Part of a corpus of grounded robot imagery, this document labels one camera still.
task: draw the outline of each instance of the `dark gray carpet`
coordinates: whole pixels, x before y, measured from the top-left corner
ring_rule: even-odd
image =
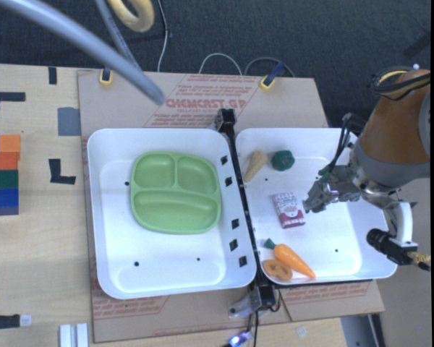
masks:
[[[111,42],[93,0],[43,0]],[[144,34],[119,23],[145,71],[155,71],[163,48],[157,17]],[[366,119],[377,100],[367,85],[384,67],[419,64],[430,69],[431,0],[162,0],[171,32],[163,72],[198,72],[219,52],[243,69],[261,56],[286,63],[298,77],[315,79],[332,127],[351,111]],[[99,67],[84,53],[0,7],[0,63]],[[267,74],[272,62],[248,74]],[[213,57],[203,73],[237,74]]]

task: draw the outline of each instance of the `green divided plate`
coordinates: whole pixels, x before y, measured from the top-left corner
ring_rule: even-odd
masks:
[[[137,222],[168,234],[199,234],[220,220],[216,169],[185,153],[150,152],[132,169],[130,204]]]

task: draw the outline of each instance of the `cardboard sheet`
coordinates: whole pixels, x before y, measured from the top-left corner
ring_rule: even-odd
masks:
[[[147,73],[163,90],[158,107],[126,80],[114,74],[110,86],[98,82],[98,70],[78,73],[85,203],[88,225],[94,341],[105,342],[205,330],[246,328],[232,319],[228,304],[246,288],[120,301],[98,285],[90,204],[86,144],[103,128],[213,127],[219,108],[233,108],[235,131],[248,127],[327,127],[315,81],[279,78],[270,90],[258,87],[261,77]],[[261,324],[316,320],[383,311],[375,281],[281,290],[279,312],[261,315]]]

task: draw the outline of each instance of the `orange block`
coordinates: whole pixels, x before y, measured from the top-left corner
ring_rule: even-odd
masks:
[[[16,152],[18,160],[21,152],[21,137],[19,135],[0,135],[0,152]]]
[[[17,170],[17,160],[16,152],[0,152],[0,170]]]

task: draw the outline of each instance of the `yellow handle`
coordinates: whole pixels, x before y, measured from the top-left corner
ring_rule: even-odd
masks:
[[[154,23],[154,10],[151,0],[127,0],[137,12],[137,15],[124,5],[122,0],[107,0],[117,17],[130,30],[135,32],[148,31]]]

